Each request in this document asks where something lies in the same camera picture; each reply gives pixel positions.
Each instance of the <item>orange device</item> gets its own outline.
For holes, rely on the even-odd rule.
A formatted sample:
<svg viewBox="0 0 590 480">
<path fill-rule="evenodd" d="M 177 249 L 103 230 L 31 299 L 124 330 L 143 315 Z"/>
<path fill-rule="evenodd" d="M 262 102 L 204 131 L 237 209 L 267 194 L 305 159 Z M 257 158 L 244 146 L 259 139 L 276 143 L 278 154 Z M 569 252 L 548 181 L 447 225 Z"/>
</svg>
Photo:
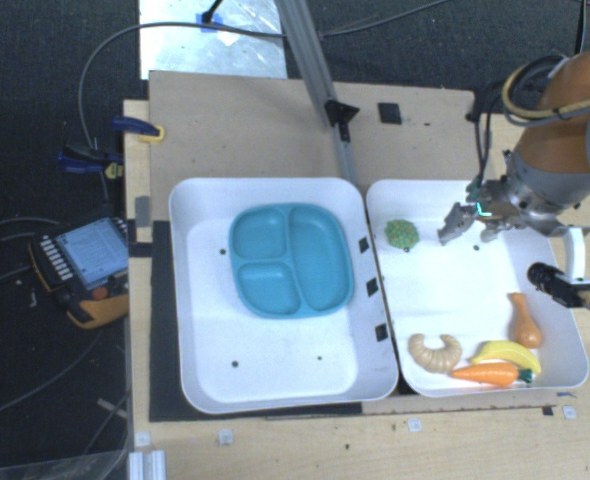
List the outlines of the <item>orange device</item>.
<svg viewBox="0 0 590 480">
<path fill-rule="evenodd" d="M 126 224 L 106 208 L 36 233 L 30 257 L 46 290 L 83 329 L 128 312 Z"/>
</svg>

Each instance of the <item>metal bracket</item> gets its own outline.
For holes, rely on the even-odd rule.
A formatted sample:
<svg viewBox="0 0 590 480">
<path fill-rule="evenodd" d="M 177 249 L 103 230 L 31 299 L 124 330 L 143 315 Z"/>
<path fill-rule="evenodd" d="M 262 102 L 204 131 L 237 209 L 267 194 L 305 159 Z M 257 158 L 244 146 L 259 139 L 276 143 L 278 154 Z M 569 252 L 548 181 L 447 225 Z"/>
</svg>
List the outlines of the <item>metal bracket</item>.
<svg viewBox="0 0 590 480">
<path fill-rule="evenodd" d="M 166 480 L 166 454 L 162 450 L 131 452 L 128 475 L 129 480 Z"/>
<path fill-rule="evenodd" d="M 336 100 L 328 100 L 324 105 L 326 116 L 331 126 L 338 125 L 339 137 L 342 142 L 350 142 L 351 135 L 348 131 L 348 123 L 359 112 L 359 108 L 352 107 L 346 103 L 340 103 Z"/>
<path fill-rule="evenodd" d="M 586 246 L 584 245 L 583 228 L 568 226 L 562 235 L 566 249 L 566 277 L 575 281 L 584 280 L 586 275 Z"/>
</svg>

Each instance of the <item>croissant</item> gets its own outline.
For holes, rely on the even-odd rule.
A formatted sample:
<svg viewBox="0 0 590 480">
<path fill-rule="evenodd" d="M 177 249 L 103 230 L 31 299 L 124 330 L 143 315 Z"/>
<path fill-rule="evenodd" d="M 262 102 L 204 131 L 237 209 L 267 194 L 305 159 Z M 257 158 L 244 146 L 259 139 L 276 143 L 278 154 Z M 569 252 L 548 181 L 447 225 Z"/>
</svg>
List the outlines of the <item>croissant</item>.
<svg viewBox="0 0 590 480">
<path fill-rule="evenodd" d="M 444 347 L 433 350 L 424 345 L 423 334 L 413 334 L 408 340 L 408 351 L 415 362 L 431 373 L 451 371 L 462 357 L 462 346 L 450 334 L 440 336 Z"/>
</svg>

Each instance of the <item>carrot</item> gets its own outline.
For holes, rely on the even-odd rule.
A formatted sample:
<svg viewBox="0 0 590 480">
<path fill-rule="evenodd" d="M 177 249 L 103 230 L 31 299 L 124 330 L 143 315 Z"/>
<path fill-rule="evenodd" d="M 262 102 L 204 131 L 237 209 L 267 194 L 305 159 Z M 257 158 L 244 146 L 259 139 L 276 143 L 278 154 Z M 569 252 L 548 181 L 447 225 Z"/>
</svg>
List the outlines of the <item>carrot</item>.
<svg viewBox="0 0 590 480">
<path fill-rule="evenodd" d="M 533 380 L 533 372 L 518 370 L 511 363 L 480 363 L 453 370 L 451 376 L 456 379 L 484 382 L 496 386 L 508 386 L 517 379 L 529 383 Z"/>
</svg>

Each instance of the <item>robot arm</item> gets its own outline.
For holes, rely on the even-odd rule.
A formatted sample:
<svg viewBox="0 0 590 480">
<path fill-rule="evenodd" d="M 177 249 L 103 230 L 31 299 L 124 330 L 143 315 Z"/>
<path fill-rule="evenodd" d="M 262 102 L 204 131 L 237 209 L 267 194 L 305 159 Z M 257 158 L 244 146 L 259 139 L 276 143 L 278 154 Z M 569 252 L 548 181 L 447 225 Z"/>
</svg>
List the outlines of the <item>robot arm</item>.
<svg viewBox="0 0 590 480">
<path fill-rule="evenodd" d="M 438 236 L 445 245 L 479 221 L 485 226 L 484 242 L 502 231 L 527 226 L 546 237 L 564 237 L 566 274 L 536 264 L 528 277 L 540 289 L 554 290 L 555 294 L 547 293 L 561 304 L 588 307 L 583 236 L 590 227 L 565 226 L 557 217 L 590 194 L 590 52 L 553 69 L 536 109 L 521 109 L 512 102 L 512 89 L 523 70 L 511 75 L 502 89 L 507 117 L 526 126 L 515 149 L 504 153 L 505 174 L 499 180 L 473 180 L 467 188 L 469 204 L 455 203 Z"/>
</svg>

